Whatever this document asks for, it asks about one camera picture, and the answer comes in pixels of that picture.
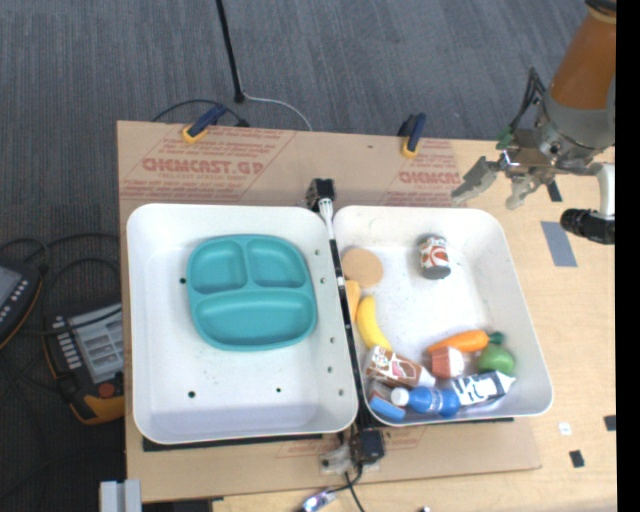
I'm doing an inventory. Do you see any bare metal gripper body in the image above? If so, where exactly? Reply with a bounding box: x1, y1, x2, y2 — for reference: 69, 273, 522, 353
500, 126, 609, 184

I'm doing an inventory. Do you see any red and white small can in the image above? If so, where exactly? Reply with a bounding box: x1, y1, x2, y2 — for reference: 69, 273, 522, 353
417, 234, 452, 280

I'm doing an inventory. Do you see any brown cardboard board red print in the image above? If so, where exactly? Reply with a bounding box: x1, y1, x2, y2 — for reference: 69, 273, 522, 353
115, 120, 543, 504

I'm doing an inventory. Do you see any white plastic tray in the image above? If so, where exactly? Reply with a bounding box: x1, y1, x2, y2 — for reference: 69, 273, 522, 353
125, 202, 360, 446
331, 204, 555, 428

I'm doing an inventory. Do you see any tan round biscuit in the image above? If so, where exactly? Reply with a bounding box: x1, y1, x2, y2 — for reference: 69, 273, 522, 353
341, 247, 385, 289

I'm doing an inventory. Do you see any black and white thin rod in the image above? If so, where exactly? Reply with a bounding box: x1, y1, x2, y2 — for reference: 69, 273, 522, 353
318, 197, 374, 431

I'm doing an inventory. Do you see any orange carrot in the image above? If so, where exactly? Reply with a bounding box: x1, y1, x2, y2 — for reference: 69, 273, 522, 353
426, 328, 506, 355

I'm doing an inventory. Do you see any orange bread piece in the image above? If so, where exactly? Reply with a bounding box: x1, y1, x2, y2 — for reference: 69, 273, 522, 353
344, 279, 362, 324

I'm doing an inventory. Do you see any green apple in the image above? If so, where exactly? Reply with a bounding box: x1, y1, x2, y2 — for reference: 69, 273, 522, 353
476, 343, 516, 376

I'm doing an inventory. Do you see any yellow banana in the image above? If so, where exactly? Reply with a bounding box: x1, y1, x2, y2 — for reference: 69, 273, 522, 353
355, 295, 394, 353

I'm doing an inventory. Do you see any orange and white cupcake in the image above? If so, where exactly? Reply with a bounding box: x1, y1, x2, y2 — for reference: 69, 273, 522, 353
429, 345, 466, 380

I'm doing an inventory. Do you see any blue and white milk carton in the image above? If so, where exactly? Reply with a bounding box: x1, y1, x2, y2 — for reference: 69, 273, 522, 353
449, 370, 517, 407

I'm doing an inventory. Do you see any blue and white bottle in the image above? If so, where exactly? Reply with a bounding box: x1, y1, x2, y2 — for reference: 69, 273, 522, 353
389, 385, 462, 419

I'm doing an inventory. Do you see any light blue block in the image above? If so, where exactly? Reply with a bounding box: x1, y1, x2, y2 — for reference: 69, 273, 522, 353
368, 395, 407, 422

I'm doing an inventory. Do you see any teal divided plate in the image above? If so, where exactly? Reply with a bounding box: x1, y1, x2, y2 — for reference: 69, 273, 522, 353
185, 234, 319, 352

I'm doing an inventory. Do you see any black cylinder on white bracket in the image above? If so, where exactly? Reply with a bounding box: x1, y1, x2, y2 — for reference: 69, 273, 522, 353
559, 162, 617, 246

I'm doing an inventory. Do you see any black block with thin wires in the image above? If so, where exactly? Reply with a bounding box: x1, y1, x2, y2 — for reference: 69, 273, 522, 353
348, 427, 387, 465
305, 177, 337, 207

